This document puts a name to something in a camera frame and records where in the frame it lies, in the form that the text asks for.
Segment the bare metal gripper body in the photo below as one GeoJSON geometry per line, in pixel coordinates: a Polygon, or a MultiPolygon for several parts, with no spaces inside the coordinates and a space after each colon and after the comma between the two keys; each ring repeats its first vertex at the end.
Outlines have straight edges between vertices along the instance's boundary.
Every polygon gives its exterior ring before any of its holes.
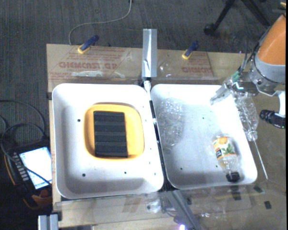
{"type": "Polygon", "coordinates": [[[247,92],[255,96],[263,93],[268,96],[273,96],[276,92],[276,87],[279,83],[266,79],[264,77],[250,76],[231,76],[233,89],[238,92],[247,92]]]}

